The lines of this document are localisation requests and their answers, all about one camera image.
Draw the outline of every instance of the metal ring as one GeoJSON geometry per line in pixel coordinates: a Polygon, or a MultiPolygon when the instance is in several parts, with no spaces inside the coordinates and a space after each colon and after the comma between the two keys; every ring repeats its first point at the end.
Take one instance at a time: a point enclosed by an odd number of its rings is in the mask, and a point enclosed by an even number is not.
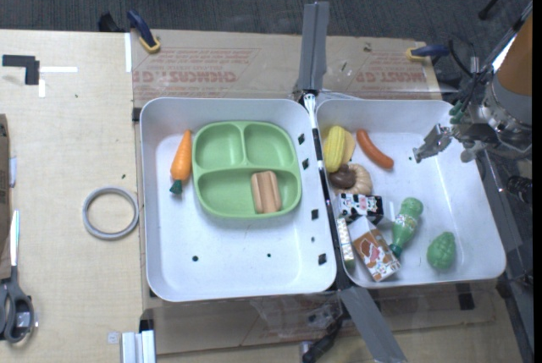
{"type": "Polygon", "coordinates": [[[86,230],[93,236],[99,239],[121,239],[127,234],[129,234],[137,225],[139,219],[139,207],[137,206],[136,197],[133,196],[128,190],[123,189],[122,187],[116,187],[113,185],[108,185],[92,191],[85,199],[83,204],[83,223],[85,224],[86,230]],[[103,232],[100,229],[95,228],[88,219],[88,209],[91,203],[100,195],[121,195],[123,196],[134,209],[134,217],[132,218],[131,223],[128,227],[124,228],[119,232],[103,232]]]}

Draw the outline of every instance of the orange carrot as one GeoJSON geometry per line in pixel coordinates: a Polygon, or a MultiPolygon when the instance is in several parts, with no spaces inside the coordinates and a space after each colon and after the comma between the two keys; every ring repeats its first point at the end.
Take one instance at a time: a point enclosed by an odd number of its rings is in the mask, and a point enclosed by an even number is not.
{"type": "Polygon", "coordinates": [[[378,164],[384,169],[393,168],[393,159],[386,156],[379,148],[377,148],[374,143],[369,138],[367,131],[364,129],[359,129],[356,132],[357,142],[362,148],[363,152],[369,157],[373,162],[378,164]]]}
{"type": "Polygon", "coordinates": [[[190,176],[192,169],[192,142],[191,132],[186,130],[179,143],[173,162],[171,163],[171,177],[174,182],[169,191],[174,195],[180,195],[183,191],[182,181],[190,176]]]}

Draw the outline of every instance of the yellow clamp pad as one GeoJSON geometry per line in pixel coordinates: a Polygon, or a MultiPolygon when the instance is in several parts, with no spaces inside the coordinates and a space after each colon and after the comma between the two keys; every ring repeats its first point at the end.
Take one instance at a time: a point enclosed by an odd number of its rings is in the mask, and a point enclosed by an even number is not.
{"type": "Polygon", "coordinates": [[[413,55],[412,50],[416,50],[416,49],[417,49],[416,47],[407,48],[407,50],[405,52],[406,58],[409,61],[413,61],[413,62],[423,62],[427,56],[415,56],[415,55],[413,55]]]}
{"type": "Polygon", "coordinates": [[[156,53],[158,50],[160,50],[160,41],[157,40],[156,36],[154,35],[152,36],[152,38],[154,38],[154,41],[156,42],[156,44],[152,47],[149,46],[145,40],[143,40],[142,36],[139,37],[139,42],[149,53],[156,53]]]}

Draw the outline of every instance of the divided green plate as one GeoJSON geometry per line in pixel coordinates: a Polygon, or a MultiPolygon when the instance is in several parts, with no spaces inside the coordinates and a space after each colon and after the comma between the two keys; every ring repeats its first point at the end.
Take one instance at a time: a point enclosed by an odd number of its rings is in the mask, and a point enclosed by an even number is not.
{"type": "Polygon", "coordinates": [[[275,217],[291,211],[301,199],[296,149],[275,124],[228,121],[204,126],[192,144],[192,172],[199,201],[219,217],[275,217]],[[251,176],[266,170],[277,175],[282,208],[257,213],[251,176]]]}

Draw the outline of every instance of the wooden tabletop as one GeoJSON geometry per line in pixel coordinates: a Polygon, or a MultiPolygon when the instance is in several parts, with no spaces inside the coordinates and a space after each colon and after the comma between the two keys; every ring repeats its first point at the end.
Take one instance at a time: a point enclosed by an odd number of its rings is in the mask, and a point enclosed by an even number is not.
{"type": "MultiPolygon", "coordinates": [[[[20,210],[19,284],[31,296],[39,321],[19,346],[0,342],[0,361],[117,362],[119,335],[138,331],[143,310],[139,230],[116,241],[97,239],[87,233],[81,208],[103,186],[137,192],[126,35],[2,30],[1,37],[3,54],[35,56],[47,69],[40,91],[25,85],[24,69],[0,67],[0,113],[8,117],[17,157],[12,202],[20,210]]],[[[130,206],[105,195],[92,204],[91,220],[108,231],[120,230],[131,220],[130,206]]],[[[487,293],[489,321],[398,331],[409,360],[519,361],[504,302],[487,293]]],[[[158,357],[190,363],[255,360],[297,362],[299,346],[158,357]]],[[[371,360],[356,337],[340,338],[321,359],[371,360]]]]}

